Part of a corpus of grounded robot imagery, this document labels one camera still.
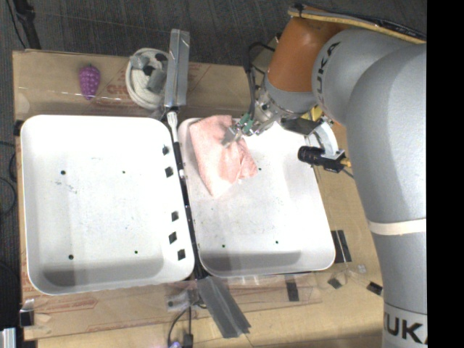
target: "dark floor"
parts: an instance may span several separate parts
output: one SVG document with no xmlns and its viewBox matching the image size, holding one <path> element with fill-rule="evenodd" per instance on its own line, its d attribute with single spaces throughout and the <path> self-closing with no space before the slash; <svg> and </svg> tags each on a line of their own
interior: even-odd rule
<svg viewBox="0 0 464 348">
<path fill-rule="evenodd" d="M 166 50 L 172 28 L 191 34 L 193 62 L 240 65 L 244 47 L 281 32 L 298 0 L 29 0 L 42 49 L 129 56 Z M 303 0 L 373 15 L 427 31 L 427 0 Z M 18 30 L 27 45 L 23 30 Z M 0 208 L 12 203 L 8 165 L 13 148 L 12 50 L 22 49 L 6 0 L 0 0 Z M 0 215 L 0 330 L 14 326 L 18 306 L 15 210 Z"/>
</svg>

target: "towel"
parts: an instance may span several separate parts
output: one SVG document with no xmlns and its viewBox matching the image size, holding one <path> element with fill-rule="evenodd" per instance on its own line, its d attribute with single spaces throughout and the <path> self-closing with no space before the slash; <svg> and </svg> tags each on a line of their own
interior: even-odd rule
<svg viewBox="0 0 464 348">
<path fill-rule="evenodd" d="M 257 174 L 257 166 L 243 138 L 228 148 L 221 144 L 226 130 L 232 125 L 232 116 L 216 115 L 193 123 L 189 128 L 200 177 L 215 198 L 224 194 L 238 179 Z"/>
</svg>

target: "cardboard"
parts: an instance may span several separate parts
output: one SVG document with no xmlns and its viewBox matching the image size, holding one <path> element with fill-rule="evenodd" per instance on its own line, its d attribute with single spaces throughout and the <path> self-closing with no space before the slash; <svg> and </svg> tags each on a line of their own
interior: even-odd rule
<svg viewBox="0 0 464 348">
<path fill-rule="evenodd" d="M 93 102 L 80 95 L 76 76 L 78 68 L 88 63 L 102 73 L 98 99 Z M 127 63 L 128 58 L 123 57 L 15 51 L 15 120 L 24 121 L 39 114 L 147 116 L 146 110 L 134 105 L 125 91 L 123 71 Z M 218 113 L 238 117 L 249 104 L 243 69 L 191 63 L 187 102 L 188 106 L 179 114 L 180 121 Z M 335 125 L 334 132 L 341 148 L 346 148 L 344 129 Z M 22 301 L 32 305 L 34 311 L 33 325 L 25 327 L 26 340 L 40 339 L 43 341 L 41 347 L 63 347 L 64 337 L 42 339 L 69 335 L 70 347 L 80 346 L 79 341 L 82 347 L 126 347 L 129 343 L 117 345 L 115 339 L 125 341 L 121 336 L 127 335 L 132 346 L 137 341 L 137 347 L 152 347 L 153 336 L 147 331 L 158 331 L 162 334 L 160 341 L 165 341 L 170 323 L 178 312 L 169 310 L 167 300 L 184 289 L 194 288 L 192 281 L 58 297 L 42 294 L 31 285 L 25 252 L 19 139 L 16 143 Z M 252 324 L 249 341 L 253 345 L 328 339 L 334 335 L 357 336 L 366 331 L 378 335 L 381 331 L 383 300 L 366 289 L 370 281 L 381 284 L 380 269 L 355 183 L 348 175 L 318 168 L 316 176 L 331 230 L 344 231 L 352 261 L 335 264 L 320 273 L 294 275 L 290 281 L 295 282 L 299 291 L 296 302 L 289 299 L 288 282 L 292 276 L 228 280 L 228 288 Z M 332 278 L 339 280 L 343 287 L 332 287 L 328 283 Z M 347 315 L 354 318 L 347 320 Z M 275 319 L 283 326 L 282 331 L 276 331 L 277 323 L 270 322 Z M 251 346 L 243 337 L 233 344 L 245 345 L 224 343 L 207 310 L 194 310 L 194 325 L 200 336 L 207 331 L 214 332 L 207 333 L 203 340 L 196 338 L 204 342 L 204 345 L 198 344 L 199 347 Z M 123 328 L 125 333 L 118 332 Z"/>
</svg>

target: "robotic arm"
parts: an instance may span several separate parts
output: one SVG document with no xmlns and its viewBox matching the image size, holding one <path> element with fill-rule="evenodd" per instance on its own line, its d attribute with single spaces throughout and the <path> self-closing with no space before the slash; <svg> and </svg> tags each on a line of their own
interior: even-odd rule
<svg viewBox="0 0 464 348">
<path fill-rule="evenodd" d="M 428 345 L 426 43 L 398 27 L 388 32 L 353 17 L 350 25 L 329 22 L 336 14 L 318 9 L 310 12 L 316 20 L 302 12 L 278 42 L 253 114 L 230 130 L 225 144 L 277 122 L 318 137 L 320 148 L 302 147 L 301 160 L 339 172 L 345 156 L 327 121 L 344 125 L 384 281 L 383 348 Z M 300 118 L 316 105 L 324 117 Z"/>
</svg>

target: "purple object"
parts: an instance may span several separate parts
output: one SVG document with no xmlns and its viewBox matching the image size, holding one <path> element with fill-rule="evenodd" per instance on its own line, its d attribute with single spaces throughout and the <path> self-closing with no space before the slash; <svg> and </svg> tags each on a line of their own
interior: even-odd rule
<svg viewBox="0 0 464 348">
<path fill-rule="evenodd" d="M 80 91 L 90 101 L 100 85 L 100 71 L 92 65 L 79 70 Z"/>
</svg>

